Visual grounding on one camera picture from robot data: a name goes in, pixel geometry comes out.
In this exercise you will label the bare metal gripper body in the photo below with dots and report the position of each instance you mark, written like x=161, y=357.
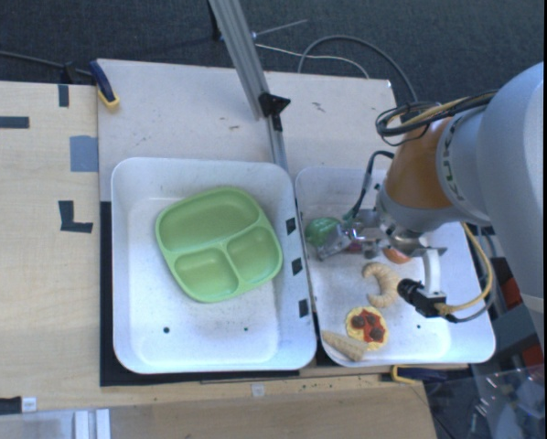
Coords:
x=374, y=236

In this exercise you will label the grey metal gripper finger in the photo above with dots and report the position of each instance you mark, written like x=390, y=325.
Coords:
x=346, y=231
x=330, y=247

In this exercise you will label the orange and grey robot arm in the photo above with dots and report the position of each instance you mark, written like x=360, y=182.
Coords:
x=507, y=163

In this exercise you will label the green toy pepper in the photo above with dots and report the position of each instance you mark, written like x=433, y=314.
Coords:
x=319, y=229

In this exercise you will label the thin black rod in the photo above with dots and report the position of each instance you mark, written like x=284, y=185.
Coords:
x=306, y=263

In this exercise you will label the orange toy fruit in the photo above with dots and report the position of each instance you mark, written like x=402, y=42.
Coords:
x=396, y=257

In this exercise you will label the beige toy croissant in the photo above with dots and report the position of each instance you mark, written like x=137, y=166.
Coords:
x=387, y=286

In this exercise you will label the yellow and red toy pizza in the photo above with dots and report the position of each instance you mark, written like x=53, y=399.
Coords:
x=367, y=329

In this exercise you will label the white plastic tray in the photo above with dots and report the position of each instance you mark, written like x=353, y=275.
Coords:
x=420, y=336
x=209, y=332

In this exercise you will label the green divided plate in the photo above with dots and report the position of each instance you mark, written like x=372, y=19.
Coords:
x=209, y=227

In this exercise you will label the pale flat board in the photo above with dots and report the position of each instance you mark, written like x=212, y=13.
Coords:
x=186, y=117

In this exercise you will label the black cylinder on white bracket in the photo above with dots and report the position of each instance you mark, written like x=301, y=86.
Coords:
x=422, y=297

